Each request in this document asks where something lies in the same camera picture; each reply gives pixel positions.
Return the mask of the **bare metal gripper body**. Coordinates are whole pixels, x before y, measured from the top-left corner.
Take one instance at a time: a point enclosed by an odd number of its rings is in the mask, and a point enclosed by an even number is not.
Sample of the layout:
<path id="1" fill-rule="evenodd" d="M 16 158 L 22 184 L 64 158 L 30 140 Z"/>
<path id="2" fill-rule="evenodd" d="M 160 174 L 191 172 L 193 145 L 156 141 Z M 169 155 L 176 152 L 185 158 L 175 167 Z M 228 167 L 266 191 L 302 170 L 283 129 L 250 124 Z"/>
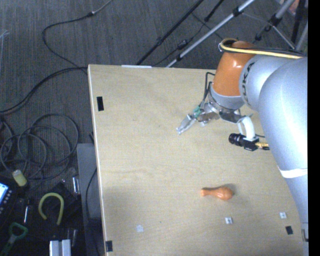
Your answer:
<path id="1" fill-rule="evenodd" d="M 207 124 L 211 120 L 222 119 L 232 124 L 239 124 L 246 118 L 239 109 L 222 107 L 215 101 L 201 102 L 197 109 L 197 121 Z"/>

